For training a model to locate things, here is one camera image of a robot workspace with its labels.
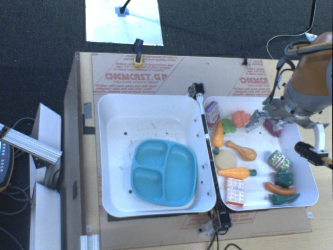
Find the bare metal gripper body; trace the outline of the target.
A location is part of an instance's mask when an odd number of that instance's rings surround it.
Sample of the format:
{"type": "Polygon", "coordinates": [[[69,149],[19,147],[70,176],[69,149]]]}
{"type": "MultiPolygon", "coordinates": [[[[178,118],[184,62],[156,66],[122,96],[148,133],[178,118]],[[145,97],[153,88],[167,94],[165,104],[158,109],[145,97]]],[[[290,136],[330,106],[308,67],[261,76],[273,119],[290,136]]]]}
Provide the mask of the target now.
{"type": "Polygon", "coordinates": [[[310,117],[323,110],[321,98],[267,98],[263,102],[263,110],[268,112],[272,120],[285,123],[296,123],[300,126],[313,126],[310,117]]]}

